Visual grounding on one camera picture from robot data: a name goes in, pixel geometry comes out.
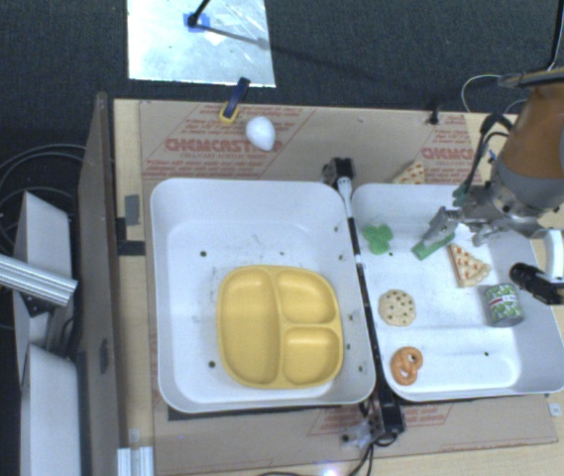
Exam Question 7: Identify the toy pizza slice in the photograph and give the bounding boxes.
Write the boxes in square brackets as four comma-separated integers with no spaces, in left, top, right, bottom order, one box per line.
[447,242,493,289]
[392,160,428,186]

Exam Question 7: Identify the white plastic tray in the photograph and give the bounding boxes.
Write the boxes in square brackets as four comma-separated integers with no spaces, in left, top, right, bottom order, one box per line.
[150,177,378,415]
[350,181,564,404]

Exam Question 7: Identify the green block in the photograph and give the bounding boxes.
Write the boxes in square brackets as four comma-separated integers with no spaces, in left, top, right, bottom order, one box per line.
[410,235,455,263]

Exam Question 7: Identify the thin black and white rod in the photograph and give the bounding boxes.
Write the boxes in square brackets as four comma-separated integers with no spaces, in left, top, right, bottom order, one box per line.
[338,176,388,402]

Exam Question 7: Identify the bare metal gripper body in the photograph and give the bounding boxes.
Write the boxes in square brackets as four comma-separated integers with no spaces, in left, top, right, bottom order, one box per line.
[458,183,546,239]

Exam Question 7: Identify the black cylinder on white bracket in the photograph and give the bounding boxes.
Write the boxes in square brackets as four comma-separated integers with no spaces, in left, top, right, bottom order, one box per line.
[508,227,564,306]

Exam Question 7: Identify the brown cardboard board red print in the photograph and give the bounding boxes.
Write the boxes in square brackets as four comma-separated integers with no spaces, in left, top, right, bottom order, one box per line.
[138,99,560,476]

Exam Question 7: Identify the white egg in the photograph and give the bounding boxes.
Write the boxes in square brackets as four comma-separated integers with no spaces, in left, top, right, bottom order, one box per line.
[245,115,278,153]

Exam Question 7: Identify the orange pretzel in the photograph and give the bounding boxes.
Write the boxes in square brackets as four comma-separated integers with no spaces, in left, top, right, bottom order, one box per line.
[390,345,425,387]

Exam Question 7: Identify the yellow divided plate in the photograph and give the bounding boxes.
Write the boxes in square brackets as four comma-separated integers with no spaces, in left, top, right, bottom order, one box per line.
[215,264,346,392]

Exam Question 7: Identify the small green can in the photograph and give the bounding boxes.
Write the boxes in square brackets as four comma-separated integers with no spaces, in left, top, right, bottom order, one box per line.
[483,283,525,328]

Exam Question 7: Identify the tan dotted biscuit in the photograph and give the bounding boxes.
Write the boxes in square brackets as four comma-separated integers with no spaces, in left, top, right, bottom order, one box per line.
[378,289,417,327]

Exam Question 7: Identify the green broccoli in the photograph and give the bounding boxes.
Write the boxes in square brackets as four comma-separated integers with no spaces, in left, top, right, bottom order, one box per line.
[361,222,395,257]

